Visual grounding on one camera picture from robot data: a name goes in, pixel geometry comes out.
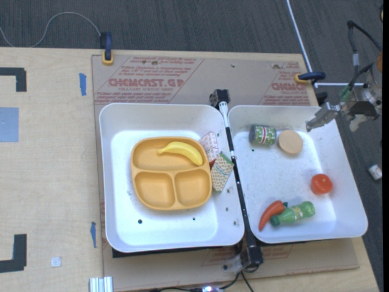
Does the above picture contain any green can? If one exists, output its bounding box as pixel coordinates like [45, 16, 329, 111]
[248, 124, 277, 147]

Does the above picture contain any orange tomato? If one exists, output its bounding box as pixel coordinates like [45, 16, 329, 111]
[310, 173, 334, 195]

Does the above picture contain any brown cardboard board red print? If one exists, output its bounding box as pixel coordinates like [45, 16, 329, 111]
[92, 54, 360, 292]

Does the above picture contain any tan round biscuit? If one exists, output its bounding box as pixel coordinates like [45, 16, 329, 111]
[277, 129, 304, 155]

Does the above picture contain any small white square object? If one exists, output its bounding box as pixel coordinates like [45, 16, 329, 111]
[368, 164, 383, 181]

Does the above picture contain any black block with thin wires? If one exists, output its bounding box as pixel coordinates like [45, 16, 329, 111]
[241, 244, 265, 268]
[209, 88, 231, 108]

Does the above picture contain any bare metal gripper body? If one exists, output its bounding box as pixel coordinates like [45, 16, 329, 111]
[340, 71, 384, 122]

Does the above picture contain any orange carrot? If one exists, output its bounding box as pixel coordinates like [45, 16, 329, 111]
[258, 200, 288, 232]

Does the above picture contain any white and orange carton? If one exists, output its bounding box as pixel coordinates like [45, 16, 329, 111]
[198, 131, 221, 161]

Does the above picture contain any green bottle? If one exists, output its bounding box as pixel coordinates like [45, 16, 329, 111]
[269, 201, 316, 227]

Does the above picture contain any white plastic tray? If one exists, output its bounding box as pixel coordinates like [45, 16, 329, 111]
[98, 102, 246, 253]
[227, 104, 369, 245]

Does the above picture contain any yellow banana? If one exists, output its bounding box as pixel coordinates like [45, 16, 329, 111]
[157, 141, 204, 167]

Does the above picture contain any green-topped patterned carton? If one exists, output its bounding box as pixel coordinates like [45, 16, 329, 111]
[209, 152, 235, 192]

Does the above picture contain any orange divided plate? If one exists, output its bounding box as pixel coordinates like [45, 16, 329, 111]
[130, 136, 213, 211]

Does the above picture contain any thin black and white rod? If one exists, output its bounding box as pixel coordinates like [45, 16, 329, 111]
[218, 101, 258, 249]

